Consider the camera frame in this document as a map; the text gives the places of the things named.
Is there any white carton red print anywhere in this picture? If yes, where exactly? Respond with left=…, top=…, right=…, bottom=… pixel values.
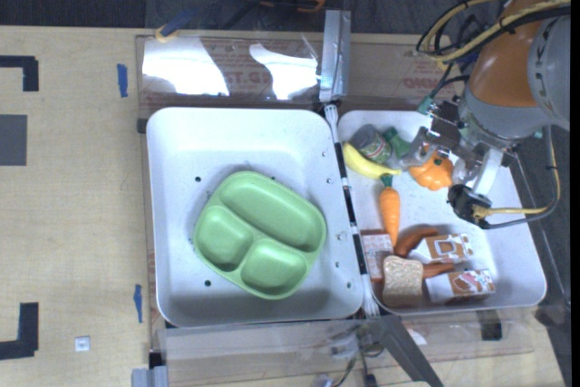
left=423, top=268, right=497, bottom=305

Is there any white carton brown print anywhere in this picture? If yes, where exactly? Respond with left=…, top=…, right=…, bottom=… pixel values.
left=413, top=232, right=475, bottom=266

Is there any green bottle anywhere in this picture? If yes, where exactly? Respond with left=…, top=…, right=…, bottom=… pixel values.
left=382, top=127, right=412, bottom=160

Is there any black cylinder on white bracket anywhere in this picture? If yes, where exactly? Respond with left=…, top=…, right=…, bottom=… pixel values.
left=447, top=147, right=505, bottom=227

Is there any yellow banana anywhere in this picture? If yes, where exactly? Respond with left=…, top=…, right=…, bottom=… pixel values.
left=341, top=141, right=403, bottom=181

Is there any brown sausage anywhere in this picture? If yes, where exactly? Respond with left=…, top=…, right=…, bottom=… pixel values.
left=393, top=226, right=440, bottom=259
left=420, top=262, right=456, bottom=279

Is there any orange pumpkin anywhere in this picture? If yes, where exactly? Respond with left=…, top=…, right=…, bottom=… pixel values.
left=408, top=149, right=455, bottom=192

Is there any orange carrot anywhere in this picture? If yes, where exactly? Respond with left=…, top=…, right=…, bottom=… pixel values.
left=378, top=172, right=402, bottom=247

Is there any white plastic tray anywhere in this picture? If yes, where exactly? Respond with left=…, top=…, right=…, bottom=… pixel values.
left=336, top=109, right=548, bottom=317
left=145, top=105, right=365, bottom=329

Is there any green divided plate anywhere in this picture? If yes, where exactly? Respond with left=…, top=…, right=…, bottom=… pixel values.
left=191, top=169, right=329, bottom=301

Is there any grey and green can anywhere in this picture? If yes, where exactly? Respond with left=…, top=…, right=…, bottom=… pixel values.
left=350, top=123, right=393, bottom=165

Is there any red and white packet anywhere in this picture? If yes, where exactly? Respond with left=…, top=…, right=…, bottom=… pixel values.
left=360, top=232, right=395, bottom=283

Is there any slice of bread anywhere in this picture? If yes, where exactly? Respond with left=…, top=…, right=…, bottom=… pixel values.
left=381, top=254, right=425, bottom=309

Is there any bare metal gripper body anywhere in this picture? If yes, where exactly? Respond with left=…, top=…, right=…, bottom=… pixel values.
left=426, top=100, right=518, bottom=168

